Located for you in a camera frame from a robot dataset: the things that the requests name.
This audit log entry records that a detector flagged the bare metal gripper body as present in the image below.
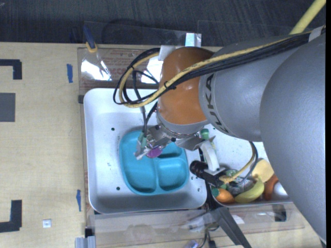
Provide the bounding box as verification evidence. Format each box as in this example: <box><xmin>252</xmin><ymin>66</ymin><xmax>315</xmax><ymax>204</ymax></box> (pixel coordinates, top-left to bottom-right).
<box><xmin>145</xmin><ymin>124</ymin><xmax>177</xmax><ymax>150</ymax></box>

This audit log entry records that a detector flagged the yellow banana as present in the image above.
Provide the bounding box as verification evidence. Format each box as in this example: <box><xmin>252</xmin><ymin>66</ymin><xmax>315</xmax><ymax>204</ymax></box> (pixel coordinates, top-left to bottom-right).
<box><xmin>234</xmin><ymin>178</ymin><xmax>265</xmax><ymax>204</ymax></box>

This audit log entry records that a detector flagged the orange carrot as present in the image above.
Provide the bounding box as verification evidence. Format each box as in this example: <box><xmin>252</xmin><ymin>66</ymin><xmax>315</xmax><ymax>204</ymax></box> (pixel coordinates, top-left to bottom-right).
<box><xmin>211</xmin><ymin>187</ymin><xmax>236</xmax><ymax>205</ymax></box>

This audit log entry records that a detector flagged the white round object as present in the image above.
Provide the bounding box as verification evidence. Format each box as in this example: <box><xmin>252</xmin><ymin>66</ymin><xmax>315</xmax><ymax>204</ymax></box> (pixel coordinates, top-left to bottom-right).
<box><xmin>273</xmin><ymin>182</ymin><xmax>289</xmax><ymax>197</ymax></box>

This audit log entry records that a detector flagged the small purple object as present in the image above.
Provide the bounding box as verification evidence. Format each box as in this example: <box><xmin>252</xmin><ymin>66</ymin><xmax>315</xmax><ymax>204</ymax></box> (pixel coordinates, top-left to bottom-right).
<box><xmin>146</xmin><ymin>147</ymin><xmax>163</xmax><ymax>159</ymax></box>

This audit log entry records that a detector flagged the blue divided plate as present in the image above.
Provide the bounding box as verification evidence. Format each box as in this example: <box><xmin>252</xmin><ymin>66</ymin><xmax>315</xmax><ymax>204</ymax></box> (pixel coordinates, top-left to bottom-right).
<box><xmin>118</xmin><ymin>130</ymin><xmax>190</xmax><ymax>196</ymax></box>

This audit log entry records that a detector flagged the black cylinder on white bracket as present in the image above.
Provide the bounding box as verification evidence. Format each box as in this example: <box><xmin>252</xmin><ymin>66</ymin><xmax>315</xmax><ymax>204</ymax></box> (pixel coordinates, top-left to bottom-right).
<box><xmin>189</xmin><ymin>142</ymin><xmax>227</xmax><ymax>189</ymax></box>

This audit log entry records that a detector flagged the grey printed packet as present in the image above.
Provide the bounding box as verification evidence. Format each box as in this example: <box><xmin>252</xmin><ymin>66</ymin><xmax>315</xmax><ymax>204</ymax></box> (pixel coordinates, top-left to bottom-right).
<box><xmin>227</xmin><ymin>178</ymin><xmax>255</xmax><ymax>195</ymax></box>

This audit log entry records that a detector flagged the orange sausage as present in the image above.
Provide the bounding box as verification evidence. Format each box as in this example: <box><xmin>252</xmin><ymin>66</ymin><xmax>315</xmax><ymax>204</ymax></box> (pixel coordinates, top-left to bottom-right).
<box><xmin>263</xmin><ymin>174</ymin><xmax>280</xmax><ymax>202</ymax></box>

